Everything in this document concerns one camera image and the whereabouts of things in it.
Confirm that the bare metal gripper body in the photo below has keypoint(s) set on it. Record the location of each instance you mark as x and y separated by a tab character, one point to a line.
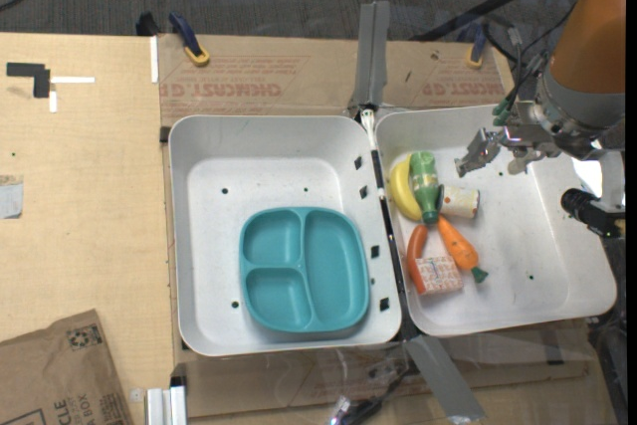
547	134

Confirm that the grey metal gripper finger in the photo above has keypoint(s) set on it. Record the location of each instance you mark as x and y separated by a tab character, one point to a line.
521	160
480	150

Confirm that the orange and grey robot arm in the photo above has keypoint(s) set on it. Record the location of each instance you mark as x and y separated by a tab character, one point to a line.
594	45

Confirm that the white can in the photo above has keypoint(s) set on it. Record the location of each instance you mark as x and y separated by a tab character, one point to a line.
462	202

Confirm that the green bottle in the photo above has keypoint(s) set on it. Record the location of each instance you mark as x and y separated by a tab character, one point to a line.
425	186

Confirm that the white plastic tray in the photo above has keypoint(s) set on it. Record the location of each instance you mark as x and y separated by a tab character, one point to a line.
527	239
209	224

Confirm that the yellow banana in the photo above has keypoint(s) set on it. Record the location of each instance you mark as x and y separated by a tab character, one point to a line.
399	189

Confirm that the orange carrot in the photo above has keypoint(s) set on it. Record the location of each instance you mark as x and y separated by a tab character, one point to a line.
458	246

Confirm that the orange sausage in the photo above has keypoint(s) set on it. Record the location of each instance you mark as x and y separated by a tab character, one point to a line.
415	244

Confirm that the pink patterned carton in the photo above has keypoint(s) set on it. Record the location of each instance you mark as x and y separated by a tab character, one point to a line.
440	275

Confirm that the blue divided plate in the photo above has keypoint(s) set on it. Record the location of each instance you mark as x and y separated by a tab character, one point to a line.
328	264

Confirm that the brown cardboard board red print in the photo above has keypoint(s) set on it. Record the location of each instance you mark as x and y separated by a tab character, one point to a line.
278	79

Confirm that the black cylinder on white bracket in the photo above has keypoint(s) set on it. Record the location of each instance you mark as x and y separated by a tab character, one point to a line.
587	209

